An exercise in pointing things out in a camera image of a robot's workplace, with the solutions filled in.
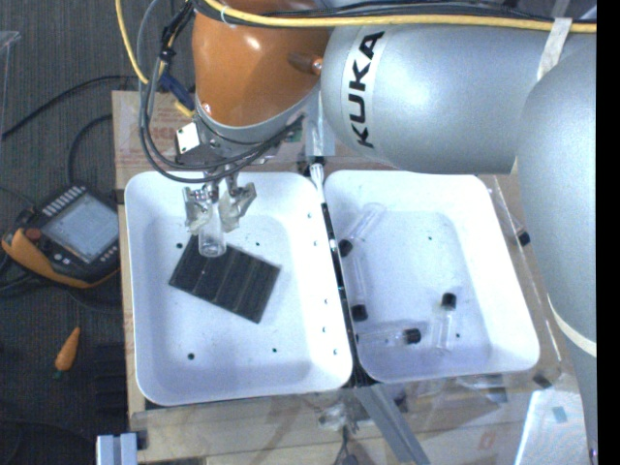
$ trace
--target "dark gray floor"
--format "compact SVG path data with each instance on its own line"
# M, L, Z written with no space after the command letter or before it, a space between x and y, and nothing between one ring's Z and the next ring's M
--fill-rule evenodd
M150 0L123 2L130 35L135 37ZM573 0L568 14L581 16L595 3ZM548 15L552 5L553 0L520 0L519 8ZM158 13L157 26L169 10L167 6ZM157 26L149 36L158 35ZM133 74L118 32L113 0L0 0L0 30L21 34L11 53L5 130L77 84ZM188 63L177 67L180 78L191 77ZM136 82L116 79L82 88L2 141L0 232L25 206L21 198L6 190L41 202L60 189L66 183L74 137L92 119L110 113L110 91L118 88L135 89ZM81 139L73 174L102 193L112 190L109 122L102 122ZM126 429L125 416L104 415L95 409L96 347L123 340L118 282L112 281L96 293L98 296L78 298L78 302L74 294L49 287L0 299L0 419L29 422L0 423L0 462L19 444L11 463L90 463L94 448L87 439ZM82 329L76 366L64 380L52 380L56 353L76 325Z

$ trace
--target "white tray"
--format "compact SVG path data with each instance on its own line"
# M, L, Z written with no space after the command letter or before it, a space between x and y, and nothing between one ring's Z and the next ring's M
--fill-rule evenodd
M259 324L169 285L183 252L177 243L185 245L190 237L184 227L185 185L156 172L141 173L127 185L136 375L154 403L330 390L352 373L314 186L292 173L239 175L239 184L250 180L258 197L241 227L226 237L281 267Z
M527 370L540 345L491 199L470 175L341 170L325 182L338 239L368 203L386 211L343 258L349 301L365 292L354 323L362 367L386 383ZM356 280L357 261L360 280ZM457 297L449 350L435 348L444 293ZM417 344L397 335L418 328Z

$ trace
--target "screen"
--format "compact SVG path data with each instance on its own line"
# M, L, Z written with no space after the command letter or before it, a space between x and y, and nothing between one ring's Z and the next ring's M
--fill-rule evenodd
M85 194L41 231L90 264L118 239L118 218L110 207Z

